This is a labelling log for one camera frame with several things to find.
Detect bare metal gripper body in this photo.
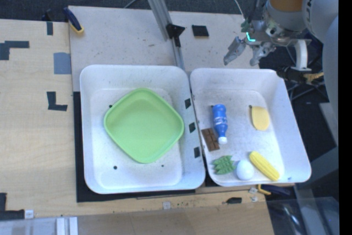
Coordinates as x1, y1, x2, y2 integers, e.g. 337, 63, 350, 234
245, 19, 312, 48

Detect white plastic tray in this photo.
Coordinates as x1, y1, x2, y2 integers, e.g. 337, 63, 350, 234
189, 67, 312, 187
79, 64, 206, 195

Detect yellow oval toy fruit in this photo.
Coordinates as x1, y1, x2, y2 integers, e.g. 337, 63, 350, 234
249, 105, 271, 132

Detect blue bottle with white cap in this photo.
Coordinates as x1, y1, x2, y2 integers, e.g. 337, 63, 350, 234
211, 103, 229, 145

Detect brown chocolate bar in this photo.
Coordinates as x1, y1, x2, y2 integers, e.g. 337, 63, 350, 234
201, 128, 221, 152

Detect yellow corn cob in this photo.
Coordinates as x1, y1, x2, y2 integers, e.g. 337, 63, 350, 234
249, 151, 281, 182

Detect pale wood board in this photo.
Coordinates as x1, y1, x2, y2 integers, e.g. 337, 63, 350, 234
68, 5, 294, 200

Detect green pea pods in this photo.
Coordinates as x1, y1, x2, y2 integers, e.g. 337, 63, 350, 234
212, 155, 237, 176

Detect white egg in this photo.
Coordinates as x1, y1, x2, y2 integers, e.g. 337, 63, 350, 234
235, 160, 255, 181

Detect green plate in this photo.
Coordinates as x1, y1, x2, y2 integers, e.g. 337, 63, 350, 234
103, 87, 185, 164

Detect black cylinder on white bracket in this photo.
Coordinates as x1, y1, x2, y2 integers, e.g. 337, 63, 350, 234
276, 39, 309, 84

